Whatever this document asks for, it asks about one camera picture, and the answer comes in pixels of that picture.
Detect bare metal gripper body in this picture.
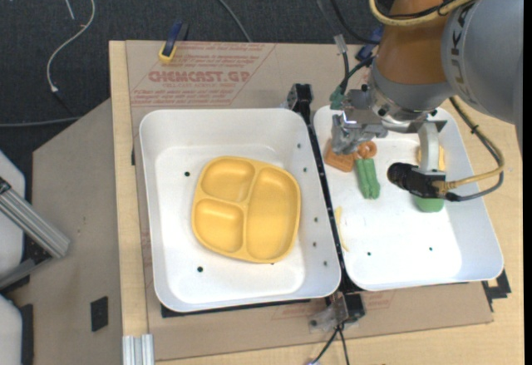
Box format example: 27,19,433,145
342,88,430,138

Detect orange pretzel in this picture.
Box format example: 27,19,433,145
356,141,378,160

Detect orange waffle biscuit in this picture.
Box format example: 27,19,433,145
323,141,359,174

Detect green beans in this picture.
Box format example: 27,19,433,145
354,158,382,200

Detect thin black rod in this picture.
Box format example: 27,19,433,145
302,106,350,297

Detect yellow round toy food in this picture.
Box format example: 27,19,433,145
416,145,446,171

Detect green rounded toy vegetable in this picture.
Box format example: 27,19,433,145
411,193,446,214

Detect white plastic tray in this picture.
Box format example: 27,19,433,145
313,104,505,292
138,107,342,313

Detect yellow divided plate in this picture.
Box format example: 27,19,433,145
190,155,302,264

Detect brown cardboard board red print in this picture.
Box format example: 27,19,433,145
124,40,495,361

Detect black block with thin wires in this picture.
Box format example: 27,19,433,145
286,82,313,113
309,292,367,332

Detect black cylinder on white bracket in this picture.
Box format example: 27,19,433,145
387,120,449,199

